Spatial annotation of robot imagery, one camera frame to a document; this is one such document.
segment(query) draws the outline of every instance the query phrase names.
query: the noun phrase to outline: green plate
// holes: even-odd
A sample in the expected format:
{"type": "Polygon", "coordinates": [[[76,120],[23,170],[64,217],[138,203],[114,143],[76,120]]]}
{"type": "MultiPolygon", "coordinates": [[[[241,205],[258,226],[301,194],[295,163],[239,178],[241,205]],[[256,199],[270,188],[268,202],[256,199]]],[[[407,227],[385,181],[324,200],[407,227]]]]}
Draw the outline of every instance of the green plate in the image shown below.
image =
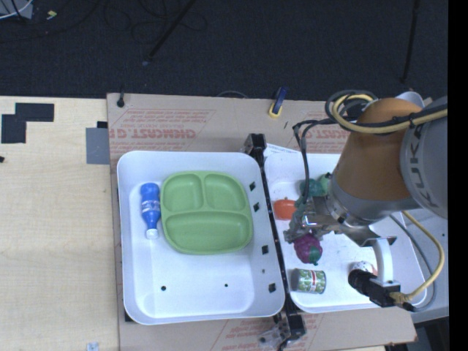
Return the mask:
{"type": "Polygon", "coordinates": [[[252,239],[249,200],[231,175],[202,170],[172,174],[162,184],[160,203],[165,237],[180,252],[233,252],[252,239]]]}

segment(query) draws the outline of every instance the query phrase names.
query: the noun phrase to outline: water bottle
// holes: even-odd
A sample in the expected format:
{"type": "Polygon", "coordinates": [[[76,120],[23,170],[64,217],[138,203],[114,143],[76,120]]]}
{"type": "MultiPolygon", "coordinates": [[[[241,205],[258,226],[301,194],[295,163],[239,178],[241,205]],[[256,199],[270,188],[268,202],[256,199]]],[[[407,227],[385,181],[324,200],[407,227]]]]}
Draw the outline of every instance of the water bottle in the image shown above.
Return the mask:
{"type": "Polygon", "coordinates": [[[147,183],[141,186],[141,216],[146,222],[147,239],[158,238],[157,223],[161,218],[161,206],[159,204],[159,186],[147,183]]]}

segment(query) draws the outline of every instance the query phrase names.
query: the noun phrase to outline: black carpet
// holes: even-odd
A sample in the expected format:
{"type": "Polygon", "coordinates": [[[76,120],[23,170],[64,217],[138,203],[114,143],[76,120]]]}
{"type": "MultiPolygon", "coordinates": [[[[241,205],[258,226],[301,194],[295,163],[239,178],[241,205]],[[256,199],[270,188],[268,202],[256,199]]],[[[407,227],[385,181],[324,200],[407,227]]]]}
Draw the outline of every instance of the black carpet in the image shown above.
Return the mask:
{"type": "Polygon", "coordinates": [[[448,93],[448,0],[420,0],[405,82],[415,0],[196,0],[144,65],[189,1],[33,0],[0,17],[0,94],[448,93]]]}

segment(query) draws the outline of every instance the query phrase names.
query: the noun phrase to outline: canned food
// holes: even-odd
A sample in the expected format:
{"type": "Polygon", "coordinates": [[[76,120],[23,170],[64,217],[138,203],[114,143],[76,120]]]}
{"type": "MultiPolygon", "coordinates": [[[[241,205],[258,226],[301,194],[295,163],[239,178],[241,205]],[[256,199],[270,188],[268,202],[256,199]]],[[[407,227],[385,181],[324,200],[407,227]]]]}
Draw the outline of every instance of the canned food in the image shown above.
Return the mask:
{"type": "Polygon", "coordinates": [[[325,290],[326,278],[324,271],[309,269],[294,269],[291,274],[291,290],[301,293],[321,294],[325,290]]]}

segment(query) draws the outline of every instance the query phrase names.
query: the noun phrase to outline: white cable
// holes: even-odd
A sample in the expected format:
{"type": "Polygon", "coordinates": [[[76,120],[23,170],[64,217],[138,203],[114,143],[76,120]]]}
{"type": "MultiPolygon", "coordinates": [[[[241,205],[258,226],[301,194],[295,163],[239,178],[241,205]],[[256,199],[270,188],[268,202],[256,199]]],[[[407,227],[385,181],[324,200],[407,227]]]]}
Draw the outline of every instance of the white cable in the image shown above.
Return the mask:
{"type": "MultiPolygon", "coordinates": [[[[32,2],[33,0],[28,0],[28,2],[24,4],[24,7],[21,7],[20,9],[18,9],[18,12],[21,13],[22,11],[24,11],[29,5],[31,5],[32,2]]],[[[14,17],[16,15],[18,15],[17,12],[9,13],[6,15],[1,15],[0,20],[3,20],[4,18],[8,18],[8,17],[14,17]]]]}

